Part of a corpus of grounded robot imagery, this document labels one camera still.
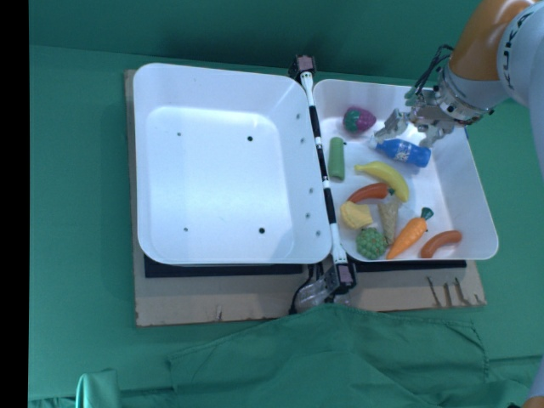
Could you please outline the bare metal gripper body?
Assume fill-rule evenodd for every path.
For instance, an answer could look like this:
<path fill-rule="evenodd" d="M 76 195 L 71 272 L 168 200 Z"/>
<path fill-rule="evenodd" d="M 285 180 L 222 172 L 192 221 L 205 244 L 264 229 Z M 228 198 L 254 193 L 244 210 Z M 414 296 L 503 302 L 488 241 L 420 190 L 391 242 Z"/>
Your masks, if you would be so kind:
<path fill-rule="evenodd" d="M 466 127 L 490 114 L 489 108 L 470 105 L 446 82 L 431 88 L 413 87 L 407 93 L 411 115 L 429 127 Z"/>

